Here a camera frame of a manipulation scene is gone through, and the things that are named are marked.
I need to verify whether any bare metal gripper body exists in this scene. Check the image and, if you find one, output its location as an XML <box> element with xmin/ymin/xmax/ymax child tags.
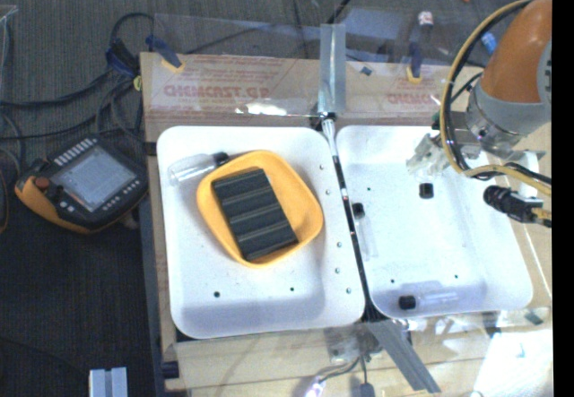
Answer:
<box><xmin>432</xmin><ymin>111</ymin><xmax>526</xmax><ymax>160</ymax></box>

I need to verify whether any white plastic tray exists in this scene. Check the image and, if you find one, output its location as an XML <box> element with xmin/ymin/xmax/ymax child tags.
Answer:
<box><xmin>155</xmin><ymin>125</ymin><xmax>367</xmax><ymax>341</ymax></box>
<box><xmin>335</xmin><ymin>124</ymin><xmax>535</xmax><ymax>320</ymax></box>

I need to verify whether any thin black and white rod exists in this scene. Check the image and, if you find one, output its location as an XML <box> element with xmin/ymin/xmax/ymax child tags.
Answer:
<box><xmin>320</xmin><ymin>117</ymin><xmax>374</xmax><ymax>321</ymax></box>

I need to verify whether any clear plastic bottle, black cap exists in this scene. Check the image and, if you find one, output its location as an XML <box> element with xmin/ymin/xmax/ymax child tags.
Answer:
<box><xmin>168</xmin><ymin>151</ymin><xmax>230</xmax><ymax>186</ymax></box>
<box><xmin>397</xmin><ymin>289</ymin><xmax>463</xmax><ymax>312</ymax></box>
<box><xmin>352</xmin><ymin>202</ymin><xmax>378</xmax><ymax>260</ymax></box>

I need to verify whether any yellow plate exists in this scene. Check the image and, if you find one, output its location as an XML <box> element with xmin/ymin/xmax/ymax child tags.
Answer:
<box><xmin>196</xmin><ymin>149</ymin><xmax>325</xmax><ymax>270</ymax></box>

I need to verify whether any black ribbed block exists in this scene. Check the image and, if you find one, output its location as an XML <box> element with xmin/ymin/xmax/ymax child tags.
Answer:
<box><xmin>211</xmin><ymin>166</ymin><xmax>300</xmax><ymax>263</ymax></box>

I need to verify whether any brown cardboard board, red print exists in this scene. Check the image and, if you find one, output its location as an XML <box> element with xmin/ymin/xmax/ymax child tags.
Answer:
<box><xmin>139</xmin><ymin>52</ymin><xmax>553</xmax><ymax>392</ymax></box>

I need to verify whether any black cylinder on white bracket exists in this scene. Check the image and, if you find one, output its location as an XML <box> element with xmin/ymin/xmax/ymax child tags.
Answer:
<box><xmin>483</xmin><ymin>151</ymin><xmax>546</xmax><ymax>224</ymax></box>

